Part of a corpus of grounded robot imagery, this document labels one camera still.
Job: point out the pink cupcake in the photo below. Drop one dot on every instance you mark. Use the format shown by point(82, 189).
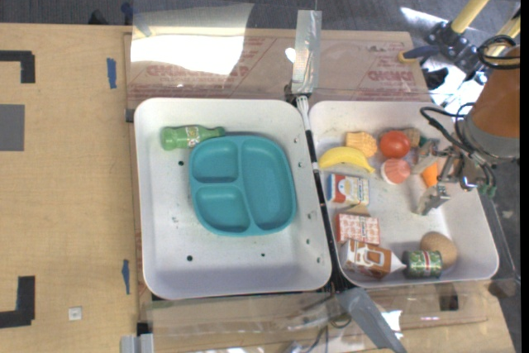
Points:
point(395, 171)

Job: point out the blue divided plate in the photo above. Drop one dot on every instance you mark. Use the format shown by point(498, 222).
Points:
point(244, 186)

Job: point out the tan ice cream cone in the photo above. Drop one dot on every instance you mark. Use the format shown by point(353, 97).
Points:
point(413, 135)

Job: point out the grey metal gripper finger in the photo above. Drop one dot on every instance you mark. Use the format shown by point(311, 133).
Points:
point(425, 159)
point(433, 199)

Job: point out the green plastic bottle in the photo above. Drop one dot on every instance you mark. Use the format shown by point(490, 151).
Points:
point(186, 137)

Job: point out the brown cardboard board red print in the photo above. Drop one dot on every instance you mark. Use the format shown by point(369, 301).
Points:
point(264, 66)

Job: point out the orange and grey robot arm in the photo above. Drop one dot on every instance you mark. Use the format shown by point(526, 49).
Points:
point(498, 103)

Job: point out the brown and white carton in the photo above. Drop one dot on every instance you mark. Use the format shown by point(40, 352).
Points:
point(372, 259)

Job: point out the white red and blue carton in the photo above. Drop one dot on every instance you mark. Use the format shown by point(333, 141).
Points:
point(347, 189)

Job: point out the green and red can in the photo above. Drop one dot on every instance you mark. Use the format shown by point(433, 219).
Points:
point(422, 263)

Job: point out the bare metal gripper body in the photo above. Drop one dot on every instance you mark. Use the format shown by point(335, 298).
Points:
point(465, 171)

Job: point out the red tomato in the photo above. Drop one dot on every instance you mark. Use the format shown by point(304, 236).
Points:
point(394, 144)

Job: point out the orange carrot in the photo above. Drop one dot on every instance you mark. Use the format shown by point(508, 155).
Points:
point(430, 174)

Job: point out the white plastic tray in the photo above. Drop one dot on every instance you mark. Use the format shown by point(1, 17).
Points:
point(396, 223)
point(165, 219)

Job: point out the orange patterned carton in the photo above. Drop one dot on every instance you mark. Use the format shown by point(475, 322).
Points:
point(357, 228)

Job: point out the brown potato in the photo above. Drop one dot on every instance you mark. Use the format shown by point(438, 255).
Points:
point(439, 247)

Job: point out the yellow banana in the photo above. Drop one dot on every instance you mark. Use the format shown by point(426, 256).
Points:
point(345, 158)

